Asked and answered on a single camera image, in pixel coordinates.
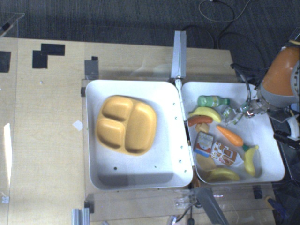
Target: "yellow banana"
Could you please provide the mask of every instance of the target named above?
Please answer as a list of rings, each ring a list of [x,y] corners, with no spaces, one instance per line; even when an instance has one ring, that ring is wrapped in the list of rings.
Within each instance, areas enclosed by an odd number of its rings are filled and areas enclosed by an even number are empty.
[[[255,147],[249,148],[244,155],[244,165],[247,173],[249,173],[251,176],[255,176],[255,168],[253,164],[253,156],[255,154],[255,151],[258,149],[258,145]]]
[[[198,107],[189,114],[190,117],[195,115],[205,115],[211,117],[216,122],[221,122],[220,114],[211,107]]]
[[[206,179],[208,182],[219,182],[219,181],[238,181],[240,177],[238,174],[228,168],[219,167],[210,172],[208,178]]]

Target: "white cable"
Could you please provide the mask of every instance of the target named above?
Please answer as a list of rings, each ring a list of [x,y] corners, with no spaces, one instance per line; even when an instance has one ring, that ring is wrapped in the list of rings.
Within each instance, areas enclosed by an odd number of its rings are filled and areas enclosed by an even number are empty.
[[[241,11],[240,15],[238,15],[235,19],[228,20],[228,21],[214,20],[214,19],[210,19],[209,17],[205,16],[205,15],[203,14],[203,12],[201,11],[200,6],[201,6],[202,3],[207,2],[207,1],[213,2],[213,0],[203,0],[202,2],[199,3],[199,6],[198,6],[198,10],[199,10],[199,12],[201,13],[201,15],[202,15],[203,17],[205,17],[206,19],[208,19],[208,20],[210,20],[210,21],[212,21],[212,22],[215,22],[215,23],[230,23],[230,22],[233,22],[233,21],[237,20],[240,16],[242,16],[242,14],[244,13],[244,11],[246,10],[246,7],[248,6],[248,4],[249,4],[252,0],[249,0],[249,1],[246,3],[246,5],[245,5],[244,9]]]

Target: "orange divided plate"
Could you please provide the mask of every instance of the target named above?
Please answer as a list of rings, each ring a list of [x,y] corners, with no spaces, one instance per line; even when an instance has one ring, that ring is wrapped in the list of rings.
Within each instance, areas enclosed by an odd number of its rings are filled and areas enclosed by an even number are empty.
[[[152,146],[157,115],[149,105],[123,96],[103,103],[96,124],[99,143],[114,151],[142,155]]]

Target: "white plastic tray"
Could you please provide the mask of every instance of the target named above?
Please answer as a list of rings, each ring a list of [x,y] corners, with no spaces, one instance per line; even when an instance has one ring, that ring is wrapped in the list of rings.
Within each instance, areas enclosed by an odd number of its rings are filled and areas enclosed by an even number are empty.
[[[255,98],[256,91],[251,85],[252,97]],[[197,99],[200,95],[217,95],[223,98],[230,98],[232,106],[243,104],[247,98],[247,88],[241,83],[220,83],[220,82],[188,82],[182,87],[182,97],[186,116],[197,107]],[[214,135],[215,141],[223,145],[236,149],[230,142],[218,132],[217,123],[210,124],[209,134]],[[217,182],[215,184],[239,184],[239,183],[262,183],[282,180],[285,175],[284,164],[279,152],[276,140],[273,138],[273,129],[270,119],[266,114],[258,114],[252,118],[243,117],[237,125],[230,124],[228,129],[237,133],[244,140],[246,145],[259,145],[259,156],[255,156],[255,169],[257,175],[252,177],[248,175],[243,164],[240,166],[231,166],[239,176],[239,181]],[[194,127],[189,127],[191,143],[194,145],[197,132]],[[198,176],[205,181],[204,172],[197,164]]]
[[[157,114],[151,149],[132,156],[100,145],[95,125],[103,102],[128,96],[150,105]],[[168,82],[95,80],[86,88],[90,179],[105,190],[183,187],[193,177],[179,95]]]

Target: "dark floor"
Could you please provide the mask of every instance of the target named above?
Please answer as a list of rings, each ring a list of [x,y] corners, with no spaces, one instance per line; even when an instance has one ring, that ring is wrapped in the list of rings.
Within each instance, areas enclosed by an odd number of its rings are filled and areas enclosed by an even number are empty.
[[[0,0],[0,13],[26,14],[20,23],[21,38],[172,46],[175,30],[195,25],[187,29],[187,45],[213,48],[229,23],[204,18],[198,10],[201,1]],[[248,0],[219,1],[228,4],[237,17]],[[222,3],[205,2],[201,8],[214,20],[233,17],[231,9]],[[299,27],[299,20],[300,0],[253,0],[226,30],[240,35],[223,36],[220,48],[229,49],[234,62],[250,69],[246,71],[248,79],[257,82],[264,68],[269,67],[281,46]],[[299,211],[298,186],[292,181],[288,187],[277,188],[280,191],[277,196],[283,205]],[[292,224],[292,218],[279,220],[279,224]]]

